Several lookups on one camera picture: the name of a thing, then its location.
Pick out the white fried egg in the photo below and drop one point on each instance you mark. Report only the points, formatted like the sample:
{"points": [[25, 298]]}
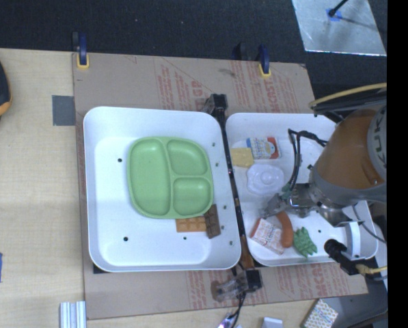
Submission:
{"points": [[265, 179]]}

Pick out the white and orange packet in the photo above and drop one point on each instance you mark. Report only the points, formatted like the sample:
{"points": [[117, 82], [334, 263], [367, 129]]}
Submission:
{"points": [[268, 236]]}

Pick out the white plastic tray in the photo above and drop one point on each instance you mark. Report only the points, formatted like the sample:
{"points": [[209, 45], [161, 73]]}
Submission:
{"points": [[313, 156], [111, 217]]}

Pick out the black cylinder on white bracket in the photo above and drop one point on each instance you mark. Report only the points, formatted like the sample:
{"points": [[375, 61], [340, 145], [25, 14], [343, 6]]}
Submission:
{"points": [[342, 253]]}

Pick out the orange sausage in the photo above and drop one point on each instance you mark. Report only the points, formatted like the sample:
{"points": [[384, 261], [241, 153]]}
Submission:
{"points": [[286, 229]]}

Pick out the yellow cheese slice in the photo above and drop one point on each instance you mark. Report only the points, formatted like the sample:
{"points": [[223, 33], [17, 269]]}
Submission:
{"points": [[242, 157]]}

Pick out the thin black and white rod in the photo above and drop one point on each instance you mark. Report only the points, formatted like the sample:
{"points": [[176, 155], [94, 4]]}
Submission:
{"points": [[230, 169]]}

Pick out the brown cardboard board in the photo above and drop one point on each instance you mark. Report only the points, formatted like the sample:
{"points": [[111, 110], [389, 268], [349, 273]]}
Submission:
{"points": [[138, 80]]}

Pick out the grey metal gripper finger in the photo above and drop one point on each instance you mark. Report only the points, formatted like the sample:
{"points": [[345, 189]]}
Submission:
{"points": [[271, 206]]}

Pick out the green lettuce leaf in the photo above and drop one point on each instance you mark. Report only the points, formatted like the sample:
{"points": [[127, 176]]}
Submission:
{"points": [[305, 243]]}

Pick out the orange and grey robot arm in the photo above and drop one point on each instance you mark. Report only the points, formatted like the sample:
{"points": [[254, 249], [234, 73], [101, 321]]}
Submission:
{"points": [[347, 156]]}

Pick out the green divided plate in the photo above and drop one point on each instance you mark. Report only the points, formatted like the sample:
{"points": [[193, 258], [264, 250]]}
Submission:
{"points": [[156, 176]]}

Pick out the brown chocolate bar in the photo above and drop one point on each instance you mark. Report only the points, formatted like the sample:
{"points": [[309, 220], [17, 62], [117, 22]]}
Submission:
{"points": [[213, 222]]}

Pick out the white and red packet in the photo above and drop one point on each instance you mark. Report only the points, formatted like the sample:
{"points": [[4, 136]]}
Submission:
{"points": [[263, 148]]}

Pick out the small white box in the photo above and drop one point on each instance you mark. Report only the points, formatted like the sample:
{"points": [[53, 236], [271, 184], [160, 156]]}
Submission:
{"points": [[271, 323]]}

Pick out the yellow patterned carton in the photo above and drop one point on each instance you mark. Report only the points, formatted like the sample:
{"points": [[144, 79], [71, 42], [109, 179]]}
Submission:
{"points": [[320, 316]]}

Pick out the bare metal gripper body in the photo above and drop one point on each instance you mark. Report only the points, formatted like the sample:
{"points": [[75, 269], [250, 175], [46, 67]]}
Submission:
{"points": [[304, 200]]}

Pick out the orange waffle biscuit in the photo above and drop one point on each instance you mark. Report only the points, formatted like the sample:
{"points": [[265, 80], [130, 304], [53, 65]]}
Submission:
{"points": [[190, 225]]}

